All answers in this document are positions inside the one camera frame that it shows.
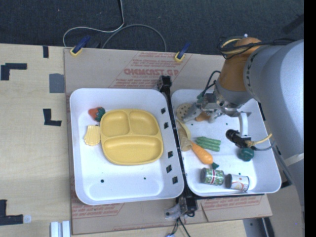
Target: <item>cardboard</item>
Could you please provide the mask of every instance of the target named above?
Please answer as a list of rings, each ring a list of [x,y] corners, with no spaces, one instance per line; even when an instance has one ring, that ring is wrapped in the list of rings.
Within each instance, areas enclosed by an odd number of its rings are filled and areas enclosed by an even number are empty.
[[[72,232],[77,234],[173,226],[164,210],[175,199],[91,206],[83,204],[74,189],[69,97],[78,88],[155,88],[161,75],[172,80],[171,93],[177,89],[204,88],[209,75],[221,70],[224,58],[215,55],[186,54],[182,63],[174,53],[125,50],[84,49],[73,57],[64,49],[68,117],[68,142],[71,177]],[[194,217],[185,224],[227,221],[271,216],[266,195],[198,200]]]

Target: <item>toy can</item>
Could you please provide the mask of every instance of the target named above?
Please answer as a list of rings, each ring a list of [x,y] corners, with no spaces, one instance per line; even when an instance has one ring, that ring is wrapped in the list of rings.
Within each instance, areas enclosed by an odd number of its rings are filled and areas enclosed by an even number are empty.
[[[200,173],[202,183],[222,185],[224,183],[224,172],[222,170],[203,168]]]
[[[249,177],[228,174],[225,177],[225,186],[228,189],[247,191],[249,187]]]

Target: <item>green can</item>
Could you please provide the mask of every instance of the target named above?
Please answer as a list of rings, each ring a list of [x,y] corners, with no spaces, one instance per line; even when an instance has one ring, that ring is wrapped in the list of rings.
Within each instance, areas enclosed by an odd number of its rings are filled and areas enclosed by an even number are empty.
[[[200,173],[200,179],[205,184],[222,185],[225,177],[222,170],[203,168]]]

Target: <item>black fabric background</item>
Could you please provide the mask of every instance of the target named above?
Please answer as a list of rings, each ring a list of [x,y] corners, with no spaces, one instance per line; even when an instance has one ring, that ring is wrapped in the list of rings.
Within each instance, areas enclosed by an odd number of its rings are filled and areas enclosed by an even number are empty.
[[[261,40],[304,38],[304,0],[122,0],[125,23],[145,24],[165,38],[167,51],[186,42],[190,53],[219,54],[218,38],[248,34]],[[110,30],[121,24],[118,0],[0,0],[0,43],[63,46],[72,27]],[[66,45],[90,35],[103,44],[111,34],[75,30]],[[160,37],[129,28],[106,48],[163,51]]]

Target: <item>yellow plate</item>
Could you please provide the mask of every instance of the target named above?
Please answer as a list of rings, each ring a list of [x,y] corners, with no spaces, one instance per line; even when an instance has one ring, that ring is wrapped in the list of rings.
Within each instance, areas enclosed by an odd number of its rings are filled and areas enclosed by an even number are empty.
[[[100,121],[100,135],[103,153],[114,164],[146,164],[159,159],[163,153],[158,122],[147,111],[106,112]]]

